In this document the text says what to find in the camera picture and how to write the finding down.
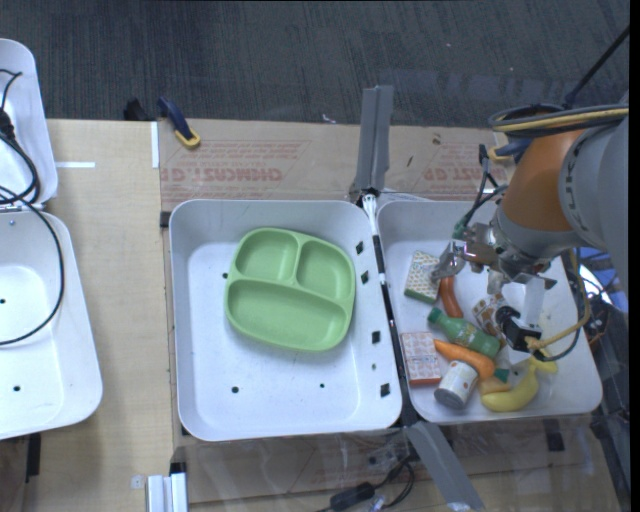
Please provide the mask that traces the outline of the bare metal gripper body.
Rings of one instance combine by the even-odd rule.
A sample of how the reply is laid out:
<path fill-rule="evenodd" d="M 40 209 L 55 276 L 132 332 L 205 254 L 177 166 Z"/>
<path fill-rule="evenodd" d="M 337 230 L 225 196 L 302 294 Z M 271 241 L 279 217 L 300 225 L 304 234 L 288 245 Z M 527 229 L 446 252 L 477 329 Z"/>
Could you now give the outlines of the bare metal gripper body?
<path fill-rule="evenodd" d="M 505 235 L 497 222 L 471 226 L 459 222 L 453 238 L 464 242 L 462 256 L 474 272 L 499 271 L 504 275 L 504 285 L 539 281 L 543 290 L 556 285 L 555 279 L 542 276 L 549 269 L 551 258 L 528 254 Z"/>

